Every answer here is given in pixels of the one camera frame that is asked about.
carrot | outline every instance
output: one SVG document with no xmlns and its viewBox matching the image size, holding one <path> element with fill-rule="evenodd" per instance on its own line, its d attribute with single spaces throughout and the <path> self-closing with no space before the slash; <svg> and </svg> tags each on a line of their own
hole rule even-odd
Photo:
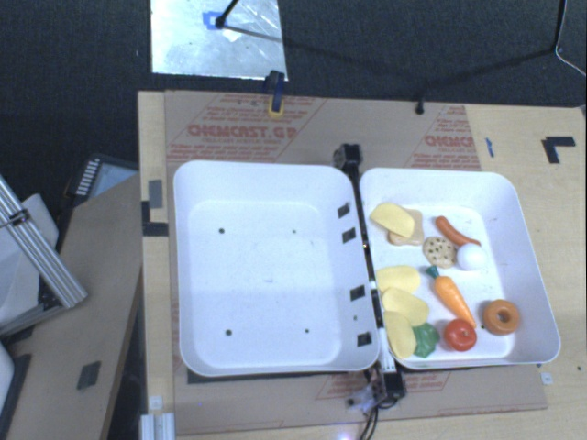
<svg viewBox="0 0 587 440">
<path fill-rule="evenodd" d="M 438 298 L 460 319 L 464 319 L 473 327 L 477 327 L 475 318 L 467 306 L 465 299 L 457 287 L 457 284 L 447 276 L 438 274 L 436 266 L 426 270 L 426 273 L 434 278 L 434 291 Z"/>
<path fill-rule="evenodd" d="M 468 236 L 464 236 L 461 232 L 455 229 L 453 225 L 450 224 L 449 220 L 446 216 L 437 217 L 436 221 L 434 222 L 438 227 L 438 230 L 447 237 L 449 241 L 452 241 L 457 246 L 466 245 L 467 243 L 473 243 L 475 245 L 480 246 L 481 243 L 476 239 L 469 238 Z"/>
</svg>

metal sheet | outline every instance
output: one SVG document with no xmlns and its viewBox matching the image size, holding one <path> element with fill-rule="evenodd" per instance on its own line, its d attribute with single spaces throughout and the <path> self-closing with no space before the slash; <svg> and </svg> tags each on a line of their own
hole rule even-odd
<svg viewBox="0 0 587 440">
<path fill-rule="evenodd" d="M 277 0 L 240 0 L 217 29 L 231 0 L 150 0 L 155 73 L 262 80 L 285 73 Z"/>
</svg>

black carpet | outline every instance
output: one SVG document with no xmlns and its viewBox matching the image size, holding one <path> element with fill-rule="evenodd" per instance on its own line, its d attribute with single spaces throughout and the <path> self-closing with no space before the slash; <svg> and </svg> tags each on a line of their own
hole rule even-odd
<svg viewBox="0 0 587 440">
<path fill-rule="evenodd" d="M 279 0 L 288 94 L 577 106 L 585 79 L 551 50 L 559 0 Z M 565 57 L 585 68 L 587 0 Z M 0 173 L 55 214 L 88 155 L 137 160 L 137 92 L 257 92 L 150 72 L 150 0 L 0 0 Z"/>
</svg>

grey object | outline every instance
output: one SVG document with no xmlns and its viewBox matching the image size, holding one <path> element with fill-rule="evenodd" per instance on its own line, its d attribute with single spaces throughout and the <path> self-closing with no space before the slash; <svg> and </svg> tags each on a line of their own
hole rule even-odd
<svg viewBox="0 0 587 440">
<path fill-rule="evenodd" d="M 72 308 L 87 296 L 87 292 L 67 270 L 60 256 L 40 233 L 28 211 L 23 208 L 22 203 L 1 175 L 0 226 L 7 228 L 25 256 L 37 268 L 62 308 Z M 60 309 L 55 307 L 46 311 L 40 304 L 0 327 L 0 336 L 14 334 L 20 329 L 55 314 Z"/>
<path fill-rule="evenodd" d="M 263 80 L 285 73 L 277 0 L 240 0 L 223 29 L 216 18 L 231 0 L 150 0 L 155 73 Z"/>
</svg>

toy carrot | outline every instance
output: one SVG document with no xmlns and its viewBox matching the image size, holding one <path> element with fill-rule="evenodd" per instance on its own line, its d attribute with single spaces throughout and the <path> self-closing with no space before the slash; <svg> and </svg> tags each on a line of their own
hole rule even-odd
<svg viewBox="0 0 587 440">
<path fill-rule="evenodd" d="M 438 298 L 460 319 L 464 319 L 473 327 L 477 327 L 475 319 L 465 303 L 465 299 L 457 287 L 457 284 L 447 276 L 438 274 L 436 266 L 432 266 L 426 270 L 426 274 L 434 278 L 434 291 Z"/>
</svg>

